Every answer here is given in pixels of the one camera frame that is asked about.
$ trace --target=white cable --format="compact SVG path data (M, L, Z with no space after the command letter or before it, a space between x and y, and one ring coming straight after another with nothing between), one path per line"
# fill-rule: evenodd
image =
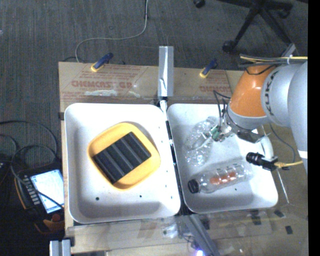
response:
M120 38L93 37L93 38L85 39L85 40L81 41L80 43L78 43L78 45L77 45L76 48L75 48L74 54L75 54L75 59L76 59L76 61L79 62L78 54L77 54L78 48L79 48L79 46L82 45L84 42L91 41L91 40L127 40L127 39L136 38L136 37L142 35L142 34L145 32L146 28L147 28L148 2L149 2L149 0L146 0L146 1L145 1L145 22L144 22L144 28L143 28L143 30L142 30L139 34L136 34L136 35L133 35L133 36L128 36L128 37L120 37Z

